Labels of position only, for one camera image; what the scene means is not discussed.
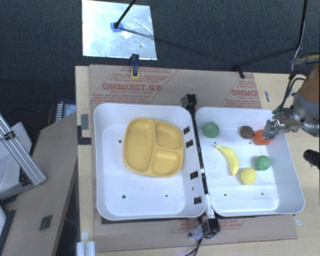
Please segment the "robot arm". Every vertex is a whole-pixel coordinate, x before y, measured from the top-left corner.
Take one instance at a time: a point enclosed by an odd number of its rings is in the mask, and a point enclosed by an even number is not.
[[[319,55],[312,58],[319,61]],[[297,132],[300,128],[306,133],[319,137],[319,62],[311,69],[298,92],[293,93],[290,108],[280,107],[274,120],[268,120],[262,134],[264,139],[273,139],[280,133]]]

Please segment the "aluminum foil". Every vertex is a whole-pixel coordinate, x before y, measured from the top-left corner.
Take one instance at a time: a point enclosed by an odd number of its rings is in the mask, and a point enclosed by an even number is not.
[[[150,7],[133,5],[114,29],[128,4],[82,0],[83,55],[157,60]]]

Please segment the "green ball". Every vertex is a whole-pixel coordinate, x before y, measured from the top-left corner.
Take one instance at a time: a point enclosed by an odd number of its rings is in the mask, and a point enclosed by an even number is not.
[[[257,157],[257,159],[254,161],[254,165],[257,171],[265,171],[268,169],[271,165],[271,160],[266,155],[260,155]]]
[[[215,138],[219,134],[219,127],[214,122],[208,122],[204,125],[202,132],[208,138]]]

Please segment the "black clip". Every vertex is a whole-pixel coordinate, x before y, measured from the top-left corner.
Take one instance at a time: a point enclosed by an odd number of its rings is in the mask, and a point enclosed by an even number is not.
[[[235,65],[233,66],[233,68],[231,68],[230,71],[239,72],[240,77],[241,77],[242,79],[245,78],[245,75],[244,75],[244,73],[242,72],[241,67],[240,67],[238,64],[235,64]]]
[[[13,131],[13,130],[11,130],[11,131],[9,131],[8,133],[6,133],[4,136],[3,136],[3,138],[0,138],[0,141],[3,141],[3,140],[10,140],[10,139],[12,139],[13,137],[15,137],[16,136],[16,134],[15,134],[15,132]]]
[[[139,54],[132,54],[129,60],[129,65],[132,67],[131,69],[131,78],[138,79],[140,76],[139,72]]]

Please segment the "toy banana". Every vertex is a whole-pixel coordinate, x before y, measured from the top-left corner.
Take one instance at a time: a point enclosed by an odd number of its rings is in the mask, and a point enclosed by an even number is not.
[[[225,155],[225,157],[229,161],[229,167],[230,167],[230,173],[231,175],[236,175],[239,171],[239,161],[235,154],[235,152],[230,148],[226,146],[215,146],[217,149],[221,150],[221,152]]]

